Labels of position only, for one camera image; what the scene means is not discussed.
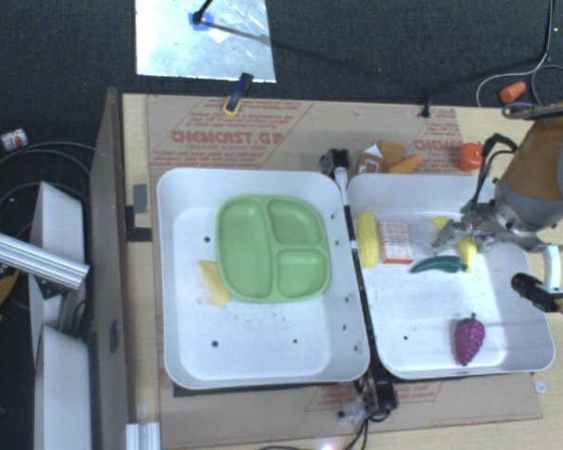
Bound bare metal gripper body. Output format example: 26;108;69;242
452;203;545;254

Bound small orange and white can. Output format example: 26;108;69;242
0;127;30;153

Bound orange tomato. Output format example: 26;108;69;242
458;142;485;173

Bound orange cone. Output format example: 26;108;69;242
498;81;528;104

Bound orange biscuit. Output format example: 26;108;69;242
377;140;407;166

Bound thin black and white rod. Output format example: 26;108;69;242
335;166;382;380

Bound green chili pepper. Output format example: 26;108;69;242
409;255;470;275

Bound yellow corn cob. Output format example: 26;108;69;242
355;211;381;269

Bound yellow banana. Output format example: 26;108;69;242
431;215;479;274

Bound brown and white carton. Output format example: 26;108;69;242
354;142;388;176

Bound white plastic tray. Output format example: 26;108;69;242
156;166;373;391
346;172;557;381

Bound brown cardboard board, red print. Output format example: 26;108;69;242
145;94;544;450

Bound orange carrot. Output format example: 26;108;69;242
387;153;425;175

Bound green divided plate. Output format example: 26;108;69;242
215;194;332;305

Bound orange and white carton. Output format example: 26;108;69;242
376;220;415;265

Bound purple grapes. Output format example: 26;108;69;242
452;312;487;368

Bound black cylinder on white bracket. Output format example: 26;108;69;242
510;244;563;314

